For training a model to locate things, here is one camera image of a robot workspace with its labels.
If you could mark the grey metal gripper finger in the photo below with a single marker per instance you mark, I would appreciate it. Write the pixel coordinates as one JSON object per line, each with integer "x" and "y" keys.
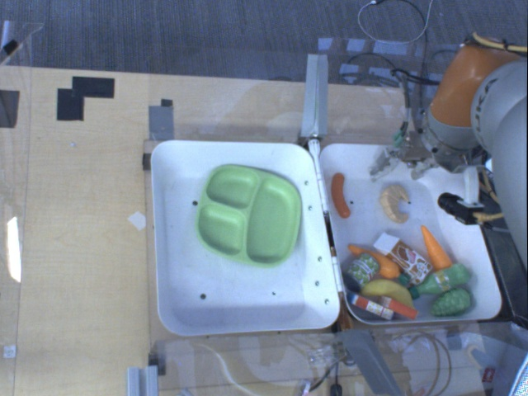
{"x": 421, "y": 171}
{"x": 383, "y": 163}

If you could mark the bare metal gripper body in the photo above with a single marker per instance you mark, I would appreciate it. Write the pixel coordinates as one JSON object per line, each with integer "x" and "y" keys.
{"x": 416, "y": 149}

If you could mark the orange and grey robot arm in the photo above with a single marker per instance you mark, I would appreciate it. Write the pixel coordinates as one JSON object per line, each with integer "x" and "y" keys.
{"x": 501, "y": 109}

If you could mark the beige croissant bread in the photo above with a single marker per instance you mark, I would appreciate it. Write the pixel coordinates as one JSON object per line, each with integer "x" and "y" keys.
{"x": 392, "y": 206}

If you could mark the red sausage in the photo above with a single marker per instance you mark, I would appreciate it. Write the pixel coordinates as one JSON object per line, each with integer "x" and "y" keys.
{"x": 340, "y": 196}

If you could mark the white plastic tray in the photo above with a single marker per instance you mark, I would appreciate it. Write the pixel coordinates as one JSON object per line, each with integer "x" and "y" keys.
{"x": 231, "y": 299}
{"x": 371, "y": 229}

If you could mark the orange carrot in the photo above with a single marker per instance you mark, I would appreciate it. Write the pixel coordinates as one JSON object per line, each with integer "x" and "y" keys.
{"x": 435, "y": 250}
{"x": 385, "y": 264}

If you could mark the white and brown carton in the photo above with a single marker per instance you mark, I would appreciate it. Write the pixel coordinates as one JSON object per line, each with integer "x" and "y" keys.
{"x": 408, "y": 258}

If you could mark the green can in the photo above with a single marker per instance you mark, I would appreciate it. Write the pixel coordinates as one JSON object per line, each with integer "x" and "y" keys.
{"x": 362, "y": 269}

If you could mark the green bottle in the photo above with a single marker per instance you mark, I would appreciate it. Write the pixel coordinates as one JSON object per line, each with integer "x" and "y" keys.
{"x": 443, "y": 281}

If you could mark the green divided plate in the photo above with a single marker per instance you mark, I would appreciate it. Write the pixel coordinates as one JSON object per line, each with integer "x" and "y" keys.
{"x": 272, "y": 217}

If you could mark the yellow banana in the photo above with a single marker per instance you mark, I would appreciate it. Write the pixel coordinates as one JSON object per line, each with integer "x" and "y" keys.
{"x": 387, "y": 289}

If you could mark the green broccoli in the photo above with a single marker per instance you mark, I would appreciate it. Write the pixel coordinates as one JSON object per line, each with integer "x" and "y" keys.
{"x": 451, "y": 302}

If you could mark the orange box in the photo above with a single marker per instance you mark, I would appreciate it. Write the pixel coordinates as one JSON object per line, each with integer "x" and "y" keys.
{"x": 402, "y": 308}

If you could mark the orange and white packet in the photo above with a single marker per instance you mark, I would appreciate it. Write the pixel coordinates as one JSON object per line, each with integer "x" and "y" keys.
{"x": 369, "y": 305}

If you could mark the black cylinder on white bracket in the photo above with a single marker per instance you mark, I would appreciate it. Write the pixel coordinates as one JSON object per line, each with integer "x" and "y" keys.
{"x": 455, "y": 206}

